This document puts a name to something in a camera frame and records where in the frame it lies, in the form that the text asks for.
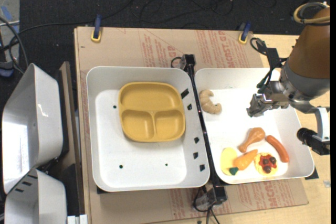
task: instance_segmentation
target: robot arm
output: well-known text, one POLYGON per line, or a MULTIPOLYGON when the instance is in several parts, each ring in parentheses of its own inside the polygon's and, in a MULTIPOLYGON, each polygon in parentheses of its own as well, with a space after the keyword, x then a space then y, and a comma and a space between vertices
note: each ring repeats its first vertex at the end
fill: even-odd
POLYGON ((322 3, 308 3, 295 11, 294 19, 306 26, 285 64, 280 63, 279 81, 267 81, 259 87, 247 113, 258 117, 267 110, 287 108, 289 105, 303 113, 314 113, 318 132, 302 128, 297 137, 313 151, 326 155, 330 153, 330 108, 315 107, 310 101, 330 90, 330 7, 322 3), (323 9, 312 19, 304 19, 304 9, 312 5, 323 9))

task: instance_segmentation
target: white container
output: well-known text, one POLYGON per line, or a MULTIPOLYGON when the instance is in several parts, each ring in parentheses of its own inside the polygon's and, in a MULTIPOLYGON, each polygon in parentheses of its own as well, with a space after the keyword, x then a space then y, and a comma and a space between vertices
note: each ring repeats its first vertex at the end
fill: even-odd
MULTIPOLYGON (((201 69, 195 74, 198 93, 210 89, 214 96, 212 101, 222 105, 218 115, 203 113, 215 170, 219 178, 229 184, 261 182, 267 180, 307 177, 314 171, 314 161, 308 146, 302 144, 296 136, 301 128, 293 107, 266 111, 263 116, 248 116, 246 109, 257 92, 257 83, 269 71, 268 68, 234 68, 234 69, 201 69), (248 151, 268 152, 278 160, 278 171, 272 177, 264 177, 257 172, 252 163, 244 171, 235 176, 225 175, 221 171, 220 156, 226 147, 236 149, 248 136, 250 128, 262 127, 266 135, 277 138, 285 147, 290 157, 289 163, 280 161, 277 151, 265 140, 254 143, 248 151)), ((272 73, 272 80, 279 79, 279 72, 272 73)))
POLYGON ((88 111, 93 178, 109 192, 199 187, 209 179, 203 132, 191 80, 173 68, 95 67, 87 74, 88 111), (170 142, 141 143, 122 131, 118 112, 119 90, 130 82, 163 82, 182 99, 186 128, 170 142))
POLYGON ((63 145, 57 81, 30 64, 2 116, 3 184, 9 193, 32 168, 58 157, 63 145))
POLYGON ((67 201, 62 182, 32 169, 5 201, 5 224, 65 224, 67 201))

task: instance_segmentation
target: blue clamp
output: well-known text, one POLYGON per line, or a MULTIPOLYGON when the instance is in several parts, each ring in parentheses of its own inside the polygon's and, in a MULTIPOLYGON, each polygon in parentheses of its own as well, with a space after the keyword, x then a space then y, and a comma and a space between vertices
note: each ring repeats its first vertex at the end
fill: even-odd
POLYGON ((92 31, 91 34, 91 40, 93 42, 100 42, 101 38, 101 30, 100 30, 100 23, 101 23, 102 16, 100 14, 97 14, 96 19, 94 21, 94 30, 92 31))
POLYGON ((245 24, 242 24, 241 27, 243 26, 243 32, 240 33, 239 38, 238 38, 238 42, 240 44, 246 44, 247 42, 247 35, 248 32, 250 31, 251 28, 251 22, 247 21, 245 24))
POLYGON ((9 78, 14 73, 13 62, 0 62, 0 76, 9 78))

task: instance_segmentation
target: toy carrot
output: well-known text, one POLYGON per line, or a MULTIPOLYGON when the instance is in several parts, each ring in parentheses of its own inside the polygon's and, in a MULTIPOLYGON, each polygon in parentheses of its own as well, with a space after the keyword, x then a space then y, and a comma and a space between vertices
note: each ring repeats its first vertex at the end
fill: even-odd
POLYGON ((235 175, 239 170, 245 170, 247 166, 251 164, 251 162, 253 161, 254 157, 257 156, 257 154, 258 150, 252 150, 236 158, 233 161, 235 167, 229 169, 230 173, 232 175, 235 175))

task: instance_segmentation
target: cardboard sheet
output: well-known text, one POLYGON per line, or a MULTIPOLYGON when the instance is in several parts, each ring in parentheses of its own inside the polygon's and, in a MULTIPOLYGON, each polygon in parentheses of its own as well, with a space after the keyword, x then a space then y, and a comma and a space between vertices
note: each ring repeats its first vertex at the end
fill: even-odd
MULTIPOLYGON (((104 28, 100 43, 92 27, 75 29, 85 209, 89 222, 153 223, 204 216, 192 207, 196 189, 97 193, 92 177, 86 74, 96 66, 169 67, 174 57, 194 54, 196 69, 262 67, 259 53, 239 44, 237 31, 104 28)), ((308 203, 301 179, 226 186, 228 201, 216 215, 308 203)))

